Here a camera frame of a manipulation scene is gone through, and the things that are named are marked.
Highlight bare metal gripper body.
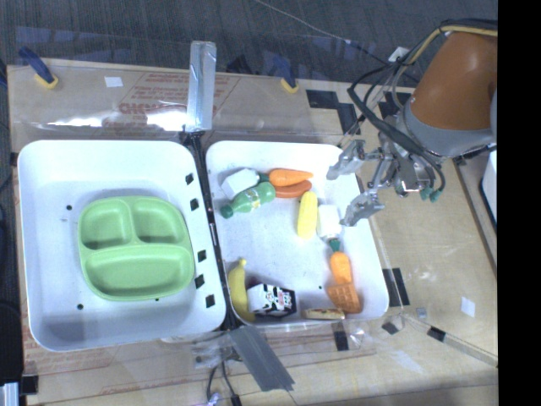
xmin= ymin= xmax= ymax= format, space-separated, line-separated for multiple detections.
xmin=365 ymin=116 xmax=445 ymax=199

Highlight yellow corn cob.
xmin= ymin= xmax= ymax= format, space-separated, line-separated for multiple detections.
xmin=296 ymin=190 xmax=319 ymax=240

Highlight orange sausage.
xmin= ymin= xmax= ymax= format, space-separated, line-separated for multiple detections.
xmin=273 ymin=178 xmax=314 ymax=200

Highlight orange carrot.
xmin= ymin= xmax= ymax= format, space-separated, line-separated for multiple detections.
xmin=258 ymin=167 xmax=314 ymax=188
xmin=328 ymin=238 xmax=354 ymax=285

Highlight orange waffle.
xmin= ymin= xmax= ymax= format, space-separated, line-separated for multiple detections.
xmin=325 ymin=283 xmax=363 ymax=315

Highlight white plastic tray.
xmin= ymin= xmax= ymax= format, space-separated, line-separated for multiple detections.
xmin=16 ymin=139 xmax=228 ymax=353
xmin=205 ymin=140 xmax=391 ymax=327

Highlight green bottle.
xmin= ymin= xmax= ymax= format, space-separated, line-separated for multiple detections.
xmin=219 ymin=181 xmax=277 ymax=220

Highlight black and white carton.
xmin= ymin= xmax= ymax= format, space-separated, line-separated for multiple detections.
xmin=246 ymin=283 xmax=298 ymax=319

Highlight yellow banana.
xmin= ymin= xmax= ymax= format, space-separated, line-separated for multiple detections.
xmin=227 ymin=258 xmax=257 ymax=324

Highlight brown cardboard board red print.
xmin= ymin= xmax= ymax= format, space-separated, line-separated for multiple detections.
xmin=6 ymin=58 xmax=384 ymax=397

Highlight green divided plate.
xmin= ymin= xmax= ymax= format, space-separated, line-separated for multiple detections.
xmin=77 ymin=195 xmax=196 ymax=303

